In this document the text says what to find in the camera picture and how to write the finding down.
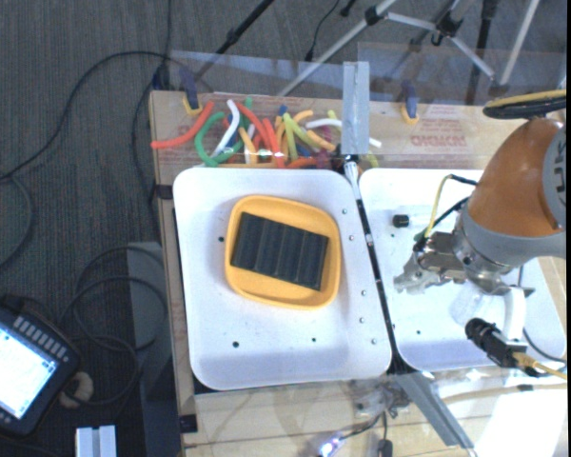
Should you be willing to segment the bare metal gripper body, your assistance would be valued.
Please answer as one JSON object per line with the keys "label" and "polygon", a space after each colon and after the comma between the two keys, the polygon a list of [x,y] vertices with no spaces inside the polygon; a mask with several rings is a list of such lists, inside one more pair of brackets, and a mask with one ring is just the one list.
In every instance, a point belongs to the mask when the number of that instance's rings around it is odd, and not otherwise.
{"label": "bare metal gripper body", "polygon": [[511,267],[490,260],[468,241],[462,230],[420,233],[415,238],[415,253],[426,272],[440,276],[441,286],[448,282],[470,282],[489,295],[505,295],[512,288],[503,276]]}

